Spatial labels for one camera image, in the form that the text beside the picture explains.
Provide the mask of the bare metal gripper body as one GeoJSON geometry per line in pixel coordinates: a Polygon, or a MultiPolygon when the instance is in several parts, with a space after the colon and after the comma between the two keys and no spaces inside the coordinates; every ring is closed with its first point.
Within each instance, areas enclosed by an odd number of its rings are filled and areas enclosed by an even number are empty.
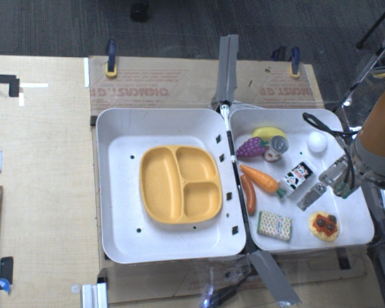
{"type": "Polygon", "coordinates": [[[355,169],[348,165],[346,157],[339,158],[332,166],[336,175],[330,186],[336,196],[346,199],[361,186],[362,180],[355,169]]]}

